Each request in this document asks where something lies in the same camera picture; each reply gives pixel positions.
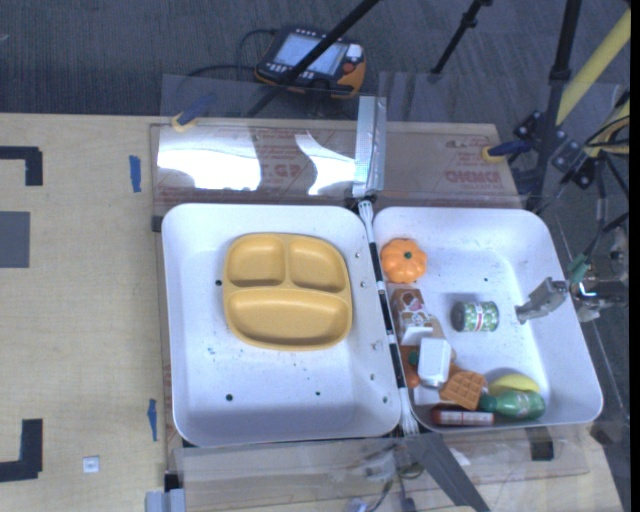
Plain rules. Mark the brown cardboard board red print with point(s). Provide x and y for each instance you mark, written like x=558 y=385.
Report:
x=450 y=175

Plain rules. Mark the red and white bottle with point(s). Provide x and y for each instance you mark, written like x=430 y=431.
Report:
x=462 y=417

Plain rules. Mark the white plastic tray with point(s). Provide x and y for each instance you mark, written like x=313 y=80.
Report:
x=280 y=390
x=490 y=250

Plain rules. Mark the brown and white printed carton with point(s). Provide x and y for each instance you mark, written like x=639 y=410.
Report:
x=410 y=307

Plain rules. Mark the orange toy pumpkin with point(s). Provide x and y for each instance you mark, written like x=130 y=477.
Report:
x=402 y=262

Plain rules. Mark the brown waffle biscuit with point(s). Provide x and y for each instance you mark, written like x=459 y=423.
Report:
x=462 y=389

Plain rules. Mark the green can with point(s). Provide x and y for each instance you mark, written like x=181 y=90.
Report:
x=477 y=316

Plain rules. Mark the orange divided plate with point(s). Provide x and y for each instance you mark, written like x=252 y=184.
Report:
x=287 y=310

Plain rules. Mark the orange carrot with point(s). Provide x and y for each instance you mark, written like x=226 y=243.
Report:
x=411 y=377

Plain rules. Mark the black and white thin rod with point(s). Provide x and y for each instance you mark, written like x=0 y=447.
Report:
x=382 y=295

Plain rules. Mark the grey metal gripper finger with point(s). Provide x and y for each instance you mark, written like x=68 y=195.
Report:
x=542 y=301

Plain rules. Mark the green bottle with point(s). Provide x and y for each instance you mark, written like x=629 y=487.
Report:
x=517 y=405

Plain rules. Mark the yellow banana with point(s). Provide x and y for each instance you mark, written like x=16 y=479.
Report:
x=515 y=384

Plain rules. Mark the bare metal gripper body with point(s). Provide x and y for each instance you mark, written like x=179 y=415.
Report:
x=602 y=285

